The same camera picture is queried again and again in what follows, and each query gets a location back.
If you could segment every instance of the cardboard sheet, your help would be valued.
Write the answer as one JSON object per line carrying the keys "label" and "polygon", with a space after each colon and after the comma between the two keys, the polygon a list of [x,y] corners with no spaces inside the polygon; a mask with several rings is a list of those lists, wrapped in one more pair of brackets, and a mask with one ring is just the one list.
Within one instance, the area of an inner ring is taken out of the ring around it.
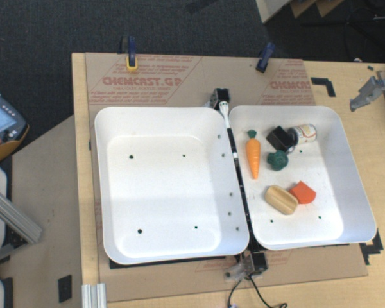
{"label": "cardboard sheet", "polygon": [[[94,118],[108,106],[205,106],[215,88],[228,88],[230,109],[238,105],[315,105],[302,60],[137,55],[139,69],[126,69],[125,55],[86,53],[87,88],[96,206],[100,282],[108,301],[136,300],[229,290],[225,270],[235,257],[110,268],[103,248],[101,201]],[[269,269],[257,285],[272,286],[367,275],[358,244],[266,252]]]}

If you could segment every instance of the tray containing toy objects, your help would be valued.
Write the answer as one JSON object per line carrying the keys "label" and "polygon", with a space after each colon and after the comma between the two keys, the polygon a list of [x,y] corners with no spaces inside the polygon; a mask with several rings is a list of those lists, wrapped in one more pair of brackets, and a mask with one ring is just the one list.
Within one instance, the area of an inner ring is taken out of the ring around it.
{"label": "tray containing toy objects", "polygon": [[[375,220],[366,197],[341,119],[321,106],[238,106],[231,110],[234,134],[246,201],[254,236],[270,250],[370,241],[376,233]],[[316,140],[295,146],[287,154],[287,166],[275,171],[268,163],[276,152],[268,135],[311,123]],[[257,132],[261,143],[259,176],[254,179],[246,158],[248,130]],[[290,190],[298,182],[316,193],[308,204],[299,204],[284,214],[269,204],[271,186]]]}
{"label": "tray containing toy objects", "polygon": [[95,118],[103,242],[118,264],[236,255],[249,231],[227,129],[207,107]]}

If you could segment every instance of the black floor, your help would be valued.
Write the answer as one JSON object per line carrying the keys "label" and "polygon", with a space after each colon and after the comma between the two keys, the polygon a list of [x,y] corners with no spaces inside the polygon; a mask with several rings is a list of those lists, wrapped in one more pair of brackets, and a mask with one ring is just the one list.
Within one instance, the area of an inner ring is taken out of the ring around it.
{"label": "black floor", "polygon": [[385,0],[324,18],[286,6],[265,24],[255,0],[0,0],[0,92],[31,126],[24,146],[73,114],[73,52],[115,53],[133,35],[138,53],[256,57],[273,42],[276,58],[385,63],[385,21],[356,22],[375,14]]}

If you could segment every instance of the wooden table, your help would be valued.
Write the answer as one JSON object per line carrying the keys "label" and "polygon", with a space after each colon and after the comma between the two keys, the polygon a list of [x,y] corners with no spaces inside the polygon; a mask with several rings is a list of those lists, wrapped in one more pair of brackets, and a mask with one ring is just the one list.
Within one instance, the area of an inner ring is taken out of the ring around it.
{"label": "wooden table", "polygon": [[[92,189],[92,162],[89,152],[89,112],[87,104],[85,54],[74,53],[73,89],[78,163],[78,199],[80,205],[81,268],[84,284],[99,283],[98,251]],[[328,78],[336,97],[328,96],[325,87],[312,86],[317,105],[335,110],[350,143],[355,163],[383,243],[379,255],[370,256],[367,277],[310,282],[287,286],[264,287],[261,293],[267,302],[287,302],[295,307],[385,307],[385,100],[380,97],[355,112],[349,100],[373,75],[368,64],[341,62],[305,62],[309,77]],[[375,70],[385,71],[385,64],[372,64]],[[202,293],[132,302],[111,303],[109,307],[208,307],[225,308],[228,292]],[[253,289],[234,293],[239,307],[263,307]]]}

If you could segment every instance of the can label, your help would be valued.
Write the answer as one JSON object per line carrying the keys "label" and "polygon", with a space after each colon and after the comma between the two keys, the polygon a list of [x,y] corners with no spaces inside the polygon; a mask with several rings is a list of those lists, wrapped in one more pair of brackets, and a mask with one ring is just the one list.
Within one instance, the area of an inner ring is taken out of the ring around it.
{"label": "can label", "polygon": [[316,129],[311,123],[294,126],[291,129],[295,132],[298,138],[298,144],[312,142],[316,139]]}

